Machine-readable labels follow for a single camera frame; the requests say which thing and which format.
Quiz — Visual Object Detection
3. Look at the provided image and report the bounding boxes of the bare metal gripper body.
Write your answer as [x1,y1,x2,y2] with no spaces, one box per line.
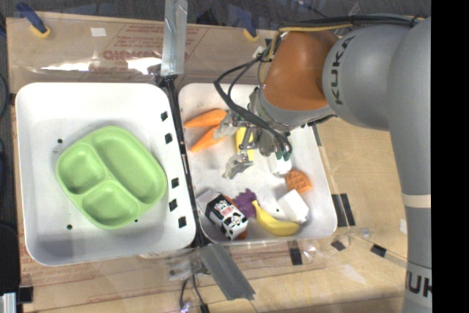
[234,115,292,158]

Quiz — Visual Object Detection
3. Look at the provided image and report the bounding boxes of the yellow corn cob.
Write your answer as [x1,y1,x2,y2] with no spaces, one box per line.
[235,126,256,161]

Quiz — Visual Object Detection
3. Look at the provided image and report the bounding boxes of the orange carrot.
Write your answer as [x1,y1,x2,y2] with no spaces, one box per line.
[183,108,229,128]
[189,125,226,153]

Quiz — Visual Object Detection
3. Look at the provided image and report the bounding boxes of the small white box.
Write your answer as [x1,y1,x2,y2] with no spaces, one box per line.
[269,154,292,175]

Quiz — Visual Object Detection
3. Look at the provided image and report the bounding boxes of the white plastic tray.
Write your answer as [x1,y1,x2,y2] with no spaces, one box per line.
[177,82,339,246]
[14,81,198,267]

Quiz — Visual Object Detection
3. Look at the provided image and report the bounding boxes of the purple grapes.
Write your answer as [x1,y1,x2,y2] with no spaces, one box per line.
[233,188,258,219]

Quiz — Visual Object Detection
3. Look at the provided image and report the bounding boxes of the orange waffle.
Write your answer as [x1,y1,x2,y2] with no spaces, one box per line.
[284,168,314,194]

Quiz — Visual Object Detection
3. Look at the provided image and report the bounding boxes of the cow print carton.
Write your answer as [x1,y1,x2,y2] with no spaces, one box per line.
[196,189,249,241]

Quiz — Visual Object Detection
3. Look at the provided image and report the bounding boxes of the yellow banana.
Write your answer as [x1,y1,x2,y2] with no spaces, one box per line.
[251,199,300,237]

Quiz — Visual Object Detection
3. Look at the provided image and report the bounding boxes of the white carton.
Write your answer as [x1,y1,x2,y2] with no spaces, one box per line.
[276,189,310,224]

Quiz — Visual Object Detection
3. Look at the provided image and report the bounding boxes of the green divided plate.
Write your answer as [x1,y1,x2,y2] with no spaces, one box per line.
[55,125,169,231]

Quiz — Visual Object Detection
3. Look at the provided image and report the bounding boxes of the brown cardboard board red print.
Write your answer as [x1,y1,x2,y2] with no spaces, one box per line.
[5,10,352,305]

